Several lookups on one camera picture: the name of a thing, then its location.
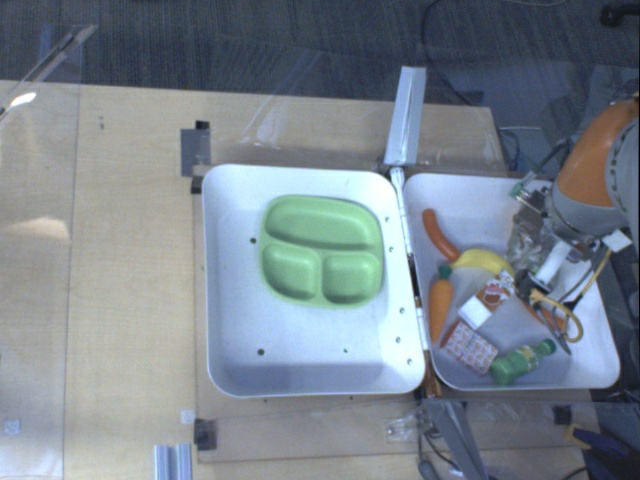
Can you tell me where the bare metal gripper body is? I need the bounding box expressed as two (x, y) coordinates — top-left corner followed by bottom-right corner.
(514, 186), (557, 235)

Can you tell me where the white plastic tray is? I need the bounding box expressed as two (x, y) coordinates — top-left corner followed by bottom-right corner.
(402, 171), (622, 393)
(201, 162), (427, 399)

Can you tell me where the yellow banana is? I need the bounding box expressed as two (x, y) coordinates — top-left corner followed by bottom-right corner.
(449, 248), (516, 279)

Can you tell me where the red sausage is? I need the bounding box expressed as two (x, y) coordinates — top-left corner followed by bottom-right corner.
(422, 208), (461, 262)

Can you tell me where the orange and white carton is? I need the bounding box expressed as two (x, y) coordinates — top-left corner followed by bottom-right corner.
(457, 270), (517, 329)

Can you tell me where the orange stick-shaped toy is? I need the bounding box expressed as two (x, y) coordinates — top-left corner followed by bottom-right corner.
(522, 298), (566, 334)

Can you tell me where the orange carrot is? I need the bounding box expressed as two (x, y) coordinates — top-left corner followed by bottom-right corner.
(428, 265), (455, 345)

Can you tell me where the red and white carton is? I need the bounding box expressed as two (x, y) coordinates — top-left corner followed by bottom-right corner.
(439, 320), (500, 377)

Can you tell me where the green bottle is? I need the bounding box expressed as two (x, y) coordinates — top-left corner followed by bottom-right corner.
(488, 338), (558, 387)

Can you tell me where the green divided plate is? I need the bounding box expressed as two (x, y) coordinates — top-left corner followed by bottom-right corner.
(258, 193), (386, 311)

